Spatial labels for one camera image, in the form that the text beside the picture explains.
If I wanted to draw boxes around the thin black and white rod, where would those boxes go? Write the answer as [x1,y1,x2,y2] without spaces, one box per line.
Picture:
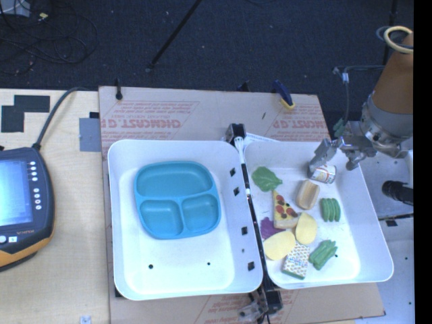
[234,136,273,294]

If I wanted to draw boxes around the brown cardboard board red print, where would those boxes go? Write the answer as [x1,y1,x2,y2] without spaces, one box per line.
[97,85,387,324]

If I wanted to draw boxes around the toy pizza slice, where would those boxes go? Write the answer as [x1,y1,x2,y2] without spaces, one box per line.
[271,189,300,230]

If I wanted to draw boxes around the white plastic tray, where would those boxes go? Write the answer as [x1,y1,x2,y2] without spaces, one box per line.
[107,138,265,302]
[243,140,395,291]

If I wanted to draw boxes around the blue divided plate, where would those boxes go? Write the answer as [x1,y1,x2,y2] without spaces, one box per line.
[133,161,223,241]

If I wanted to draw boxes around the green lettuce leaf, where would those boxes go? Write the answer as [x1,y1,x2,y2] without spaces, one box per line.
[250,165,284,193]

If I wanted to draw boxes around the green toy pea pods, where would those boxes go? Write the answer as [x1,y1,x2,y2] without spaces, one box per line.
[308,239,339,271]
[319,197,342,223]

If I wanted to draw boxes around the yellow toy potato chip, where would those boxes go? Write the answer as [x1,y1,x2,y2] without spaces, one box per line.
[263,229,297,262]
[294,211,319,246]

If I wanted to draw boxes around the white printed small carton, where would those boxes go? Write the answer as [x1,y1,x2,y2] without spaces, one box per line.
[281,242,311,281]

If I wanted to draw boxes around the purple toy grapes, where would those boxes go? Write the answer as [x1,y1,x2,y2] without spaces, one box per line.
[259,216,287,241]

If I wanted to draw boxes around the black cylinder on white bracket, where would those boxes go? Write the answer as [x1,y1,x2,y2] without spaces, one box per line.
[381,148,414,207]

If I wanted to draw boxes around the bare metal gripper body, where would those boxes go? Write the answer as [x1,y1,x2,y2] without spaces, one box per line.
[337,121,413,159]

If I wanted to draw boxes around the tan toy bread bun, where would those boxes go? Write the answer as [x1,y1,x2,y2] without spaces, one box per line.
[295,179,321,211]

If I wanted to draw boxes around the black block with thin wires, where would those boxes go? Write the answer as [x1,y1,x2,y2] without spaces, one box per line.
[264,289,284,315]
[225,123,246,144]

